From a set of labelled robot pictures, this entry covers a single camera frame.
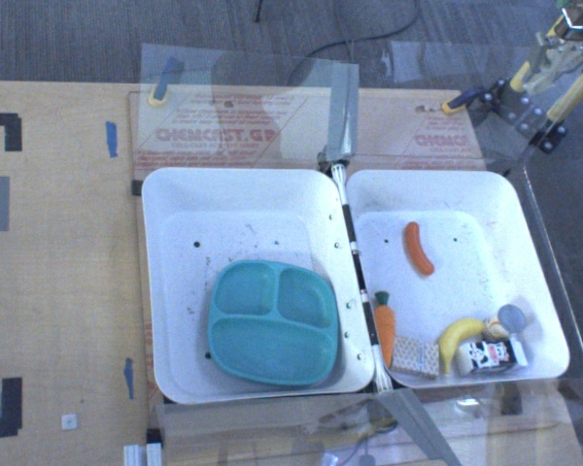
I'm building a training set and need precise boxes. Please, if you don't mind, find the white cow print milk carton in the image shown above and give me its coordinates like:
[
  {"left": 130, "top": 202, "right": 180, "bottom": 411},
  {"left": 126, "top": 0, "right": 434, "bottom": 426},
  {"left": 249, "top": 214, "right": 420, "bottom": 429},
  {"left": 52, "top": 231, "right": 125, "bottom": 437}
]
[{"left": 455, "top": 336, "right": 530, "bottom": 378}]

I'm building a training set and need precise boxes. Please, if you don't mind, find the small can with grey lid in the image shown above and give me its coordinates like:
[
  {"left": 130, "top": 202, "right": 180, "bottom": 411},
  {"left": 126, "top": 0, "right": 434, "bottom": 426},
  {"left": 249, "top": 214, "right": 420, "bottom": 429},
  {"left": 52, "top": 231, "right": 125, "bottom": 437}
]
[{"left": 482, "top": 303, "right": 529, "bottom": 344}]

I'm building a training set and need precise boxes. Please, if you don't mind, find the orange sausage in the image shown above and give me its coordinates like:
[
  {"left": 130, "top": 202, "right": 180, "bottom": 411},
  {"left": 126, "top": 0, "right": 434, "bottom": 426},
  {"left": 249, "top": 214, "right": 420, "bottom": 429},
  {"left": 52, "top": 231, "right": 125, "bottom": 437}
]
[{"left": 402, "top": 220, "right": 436, "bottom": 278}]

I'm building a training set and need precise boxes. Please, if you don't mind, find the yellow banana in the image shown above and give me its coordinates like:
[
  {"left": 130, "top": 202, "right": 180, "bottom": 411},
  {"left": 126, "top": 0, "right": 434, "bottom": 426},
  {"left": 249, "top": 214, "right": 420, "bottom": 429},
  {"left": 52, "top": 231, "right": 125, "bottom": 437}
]
[{"left": 437, "top": 316, "right": 488, "bottom": 376}]

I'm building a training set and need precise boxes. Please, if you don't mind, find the orange carrot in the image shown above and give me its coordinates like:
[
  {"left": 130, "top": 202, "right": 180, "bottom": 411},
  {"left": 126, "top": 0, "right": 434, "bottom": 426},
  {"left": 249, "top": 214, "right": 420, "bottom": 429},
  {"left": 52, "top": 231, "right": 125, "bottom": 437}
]
[{"left": 372, "top": 290, "right": 397, "bottom": 370}]

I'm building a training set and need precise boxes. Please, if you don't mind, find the patterned biscuit packet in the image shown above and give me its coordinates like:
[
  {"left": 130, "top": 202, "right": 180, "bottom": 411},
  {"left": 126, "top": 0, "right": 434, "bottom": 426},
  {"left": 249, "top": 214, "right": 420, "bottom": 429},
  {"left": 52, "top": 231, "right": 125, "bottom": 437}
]
[{"left": 390, "top": 334, "right": 441, "bottom": 380}]

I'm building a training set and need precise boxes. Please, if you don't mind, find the green divided plate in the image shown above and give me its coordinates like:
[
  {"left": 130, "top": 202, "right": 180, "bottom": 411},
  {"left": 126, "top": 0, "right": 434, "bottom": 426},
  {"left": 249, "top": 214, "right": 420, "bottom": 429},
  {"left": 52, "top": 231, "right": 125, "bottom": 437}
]
[{"left": 206, "top": 258, "right": 342, "bottom": 388}]

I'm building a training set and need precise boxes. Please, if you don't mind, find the brown cardboard board red print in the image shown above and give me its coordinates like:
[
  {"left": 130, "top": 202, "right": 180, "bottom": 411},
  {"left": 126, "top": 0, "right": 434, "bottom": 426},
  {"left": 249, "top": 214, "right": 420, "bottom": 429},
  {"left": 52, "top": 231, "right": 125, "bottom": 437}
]
[{"left": 127, "top": 88, "right": 565, "bottom": 434}]

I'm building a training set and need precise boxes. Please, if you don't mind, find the thin black and white rod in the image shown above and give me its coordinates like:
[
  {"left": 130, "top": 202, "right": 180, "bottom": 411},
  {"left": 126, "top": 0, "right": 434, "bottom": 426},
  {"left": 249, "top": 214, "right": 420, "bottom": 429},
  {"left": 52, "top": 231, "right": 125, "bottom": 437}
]
[{"left": 329, "top": 162, "right": 394, "bottom": 393}]

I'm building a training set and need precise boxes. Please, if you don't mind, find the white plastic tray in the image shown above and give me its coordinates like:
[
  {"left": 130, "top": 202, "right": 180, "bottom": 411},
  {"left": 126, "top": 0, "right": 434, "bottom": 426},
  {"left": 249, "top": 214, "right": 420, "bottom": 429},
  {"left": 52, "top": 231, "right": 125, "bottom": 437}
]
[
  {"left": 140, "top": 166, "right": 377, "bottom": 406},
  {"left": 344, "top": 168, "right": 571, "bottom": 390}
]

